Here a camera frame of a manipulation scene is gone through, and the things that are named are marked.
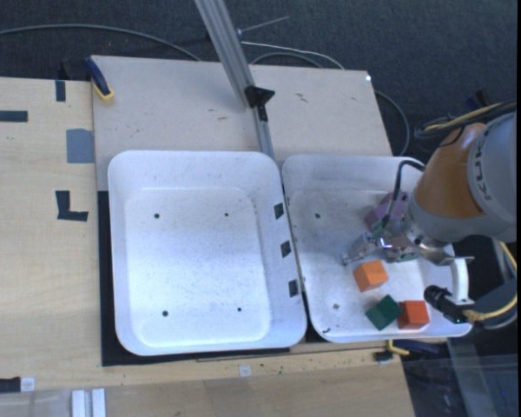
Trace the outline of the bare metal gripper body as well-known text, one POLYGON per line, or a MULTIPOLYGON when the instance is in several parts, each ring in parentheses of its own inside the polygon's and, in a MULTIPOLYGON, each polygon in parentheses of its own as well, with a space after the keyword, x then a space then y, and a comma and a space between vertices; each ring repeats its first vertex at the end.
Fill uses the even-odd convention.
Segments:
POLYGON ((455 256, 446 250, 445 243, 411 231, 385 233, 382 236, 382 252, 388 262, 422 258, 434 265, 449 265, 455 260, 455 256))

